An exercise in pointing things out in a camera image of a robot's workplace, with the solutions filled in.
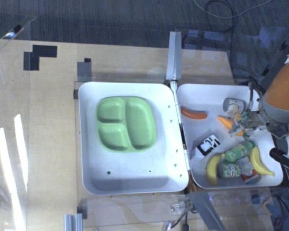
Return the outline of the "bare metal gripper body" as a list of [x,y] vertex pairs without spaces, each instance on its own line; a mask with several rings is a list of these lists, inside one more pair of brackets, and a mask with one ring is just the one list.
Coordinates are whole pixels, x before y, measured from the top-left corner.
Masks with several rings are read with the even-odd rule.
[[263,110],[247,110],[242,113],[242,126],[244,129],[264,130],[267,122],[267,115]]

